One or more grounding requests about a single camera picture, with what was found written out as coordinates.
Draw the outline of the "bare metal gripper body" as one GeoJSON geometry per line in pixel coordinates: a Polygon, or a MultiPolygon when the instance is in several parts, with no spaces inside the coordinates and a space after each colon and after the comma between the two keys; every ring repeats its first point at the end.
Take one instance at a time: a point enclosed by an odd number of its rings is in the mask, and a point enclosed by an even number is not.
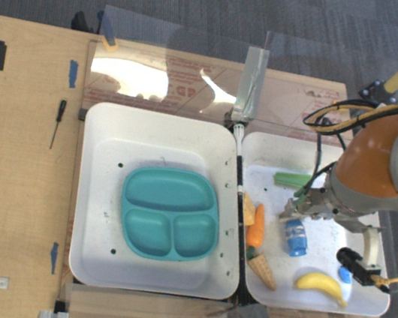
{"type": "Polygon", "coordinates": [[[302,186],[291,200],[291,209],[295,215],[325,220],[333,217],[336,205],[337,198],[328,187],[302,186]]]}

